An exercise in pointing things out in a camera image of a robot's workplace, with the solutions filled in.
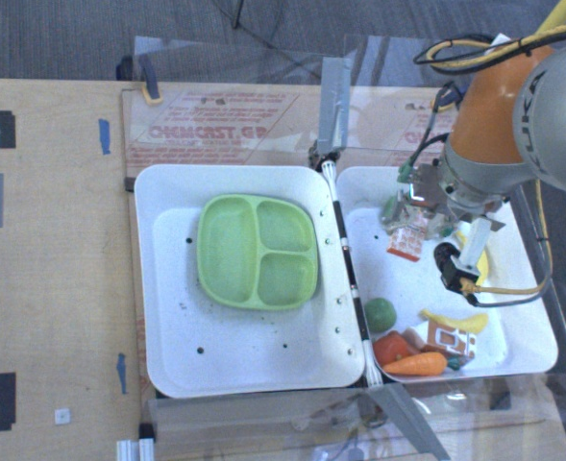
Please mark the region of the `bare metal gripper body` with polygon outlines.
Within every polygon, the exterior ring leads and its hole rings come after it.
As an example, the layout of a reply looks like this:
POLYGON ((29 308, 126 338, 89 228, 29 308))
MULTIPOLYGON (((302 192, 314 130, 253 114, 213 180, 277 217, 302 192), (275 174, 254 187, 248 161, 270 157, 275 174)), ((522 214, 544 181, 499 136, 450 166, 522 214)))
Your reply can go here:
POLYGON ((486 194, 461 181, 444 161, 436 165, 422 163, 413 170, 409 201, 455 220, 487 216, 503 205, 501 195, 486 194))

